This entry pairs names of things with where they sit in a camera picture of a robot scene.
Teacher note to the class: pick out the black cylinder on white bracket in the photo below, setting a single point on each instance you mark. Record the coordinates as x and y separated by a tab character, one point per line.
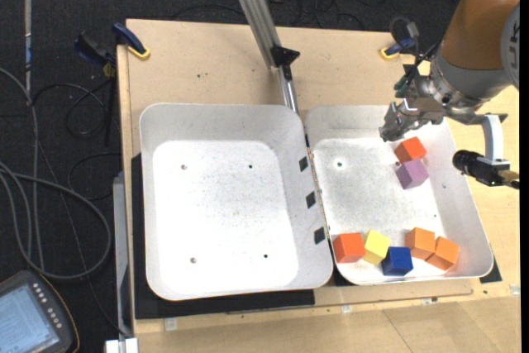
487	171

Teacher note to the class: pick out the light orange cube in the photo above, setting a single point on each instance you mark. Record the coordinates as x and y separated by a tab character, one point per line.
420	243
444	254

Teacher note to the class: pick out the white plastic tray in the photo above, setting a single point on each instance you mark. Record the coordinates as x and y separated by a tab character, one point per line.
363	198
223	202

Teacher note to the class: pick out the pale wood board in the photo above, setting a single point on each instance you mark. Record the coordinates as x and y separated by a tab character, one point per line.
215	66

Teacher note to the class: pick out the blue cube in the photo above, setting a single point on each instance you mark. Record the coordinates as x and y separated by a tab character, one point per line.
397	261

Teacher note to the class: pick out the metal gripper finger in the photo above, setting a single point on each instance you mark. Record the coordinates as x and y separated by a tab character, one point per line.
387	127
406	126

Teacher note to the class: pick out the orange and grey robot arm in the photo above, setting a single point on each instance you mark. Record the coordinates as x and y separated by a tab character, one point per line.
479	29

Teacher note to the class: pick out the purple cube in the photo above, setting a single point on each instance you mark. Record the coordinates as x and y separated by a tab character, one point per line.
412	174

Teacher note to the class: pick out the dark orange cube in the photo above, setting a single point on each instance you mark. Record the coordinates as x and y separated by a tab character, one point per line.
410	149
348	247

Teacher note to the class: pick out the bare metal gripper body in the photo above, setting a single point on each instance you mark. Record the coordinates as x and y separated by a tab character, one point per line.
430	103

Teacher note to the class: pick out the yellow cube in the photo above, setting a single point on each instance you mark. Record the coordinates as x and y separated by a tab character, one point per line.
376	246

